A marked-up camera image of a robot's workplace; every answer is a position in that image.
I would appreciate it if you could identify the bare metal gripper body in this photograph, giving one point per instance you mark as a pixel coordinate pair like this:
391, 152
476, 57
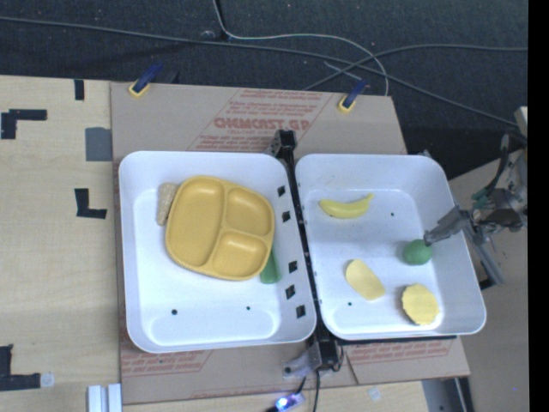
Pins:
504, 215

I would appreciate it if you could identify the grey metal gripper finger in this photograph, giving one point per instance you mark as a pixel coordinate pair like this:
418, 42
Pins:
447, 227

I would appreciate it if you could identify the green ball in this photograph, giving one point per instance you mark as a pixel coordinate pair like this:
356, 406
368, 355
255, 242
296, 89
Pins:
415, 254

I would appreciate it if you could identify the white plastic tray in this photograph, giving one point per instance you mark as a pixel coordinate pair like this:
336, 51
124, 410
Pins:
386, 238
206, 316

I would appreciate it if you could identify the yellow round slice dark rim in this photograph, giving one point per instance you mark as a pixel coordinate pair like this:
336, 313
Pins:
420, 305

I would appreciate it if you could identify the yellow oval slice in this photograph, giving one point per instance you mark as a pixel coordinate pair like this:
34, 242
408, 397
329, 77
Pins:
364, 280

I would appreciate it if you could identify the yellow banana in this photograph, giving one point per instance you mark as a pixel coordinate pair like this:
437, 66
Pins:
343, 210

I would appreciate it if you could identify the thin black rod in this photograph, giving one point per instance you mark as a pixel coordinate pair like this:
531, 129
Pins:
303, 238

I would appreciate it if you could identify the green cylinder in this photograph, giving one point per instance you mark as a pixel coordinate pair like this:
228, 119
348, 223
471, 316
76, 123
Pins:
270, 274

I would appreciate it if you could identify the yellow divided plate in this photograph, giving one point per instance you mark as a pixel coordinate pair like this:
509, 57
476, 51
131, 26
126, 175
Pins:
197, 225

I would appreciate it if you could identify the beige toy bread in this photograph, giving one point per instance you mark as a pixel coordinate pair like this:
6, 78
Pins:
165, 202

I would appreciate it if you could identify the brown cardboard board red print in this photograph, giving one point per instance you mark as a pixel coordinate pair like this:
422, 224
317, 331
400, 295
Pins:
171, 118

